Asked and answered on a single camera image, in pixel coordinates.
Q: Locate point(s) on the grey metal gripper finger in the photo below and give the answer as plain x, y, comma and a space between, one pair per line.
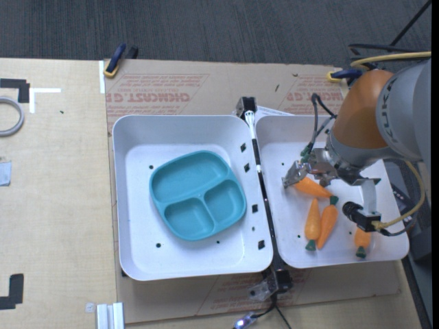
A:
295, 173
326, 180

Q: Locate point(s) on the yellow-orange carrot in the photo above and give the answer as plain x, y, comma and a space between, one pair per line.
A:
312, 221

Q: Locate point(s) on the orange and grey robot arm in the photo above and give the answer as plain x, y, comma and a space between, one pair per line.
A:
363, 115

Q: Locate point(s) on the orange carrot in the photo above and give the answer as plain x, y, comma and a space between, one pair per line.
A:
313, 188
362, 240
328, 223

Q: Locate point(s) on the blue divided plate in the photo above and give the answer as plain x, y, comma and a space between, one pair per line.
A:
192, 183

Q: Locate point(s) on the black cylinder on white bracket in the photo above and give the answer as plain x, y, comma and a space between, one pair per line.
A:
368, 197

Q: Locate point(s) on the grey tape roll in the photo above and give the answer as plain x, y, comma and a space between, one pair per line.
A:
21, 118

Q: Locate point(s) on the thin black and white rod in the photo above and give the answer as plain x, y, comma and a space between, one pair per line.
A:
264, 190

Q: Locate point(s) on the white paper sheet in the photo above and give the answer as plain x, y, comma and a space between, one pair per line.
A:
274, 111

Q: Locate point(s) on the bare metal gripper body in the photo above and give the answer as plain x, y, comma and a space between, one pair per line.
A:
324, 163

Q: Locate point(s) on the brown cardboard board red print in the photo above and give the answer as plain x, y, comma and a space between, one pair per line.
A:
205, 84

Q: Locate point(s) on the white plastic tray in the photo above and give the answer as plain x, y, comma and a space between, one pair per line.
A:
291, 225
192, 259

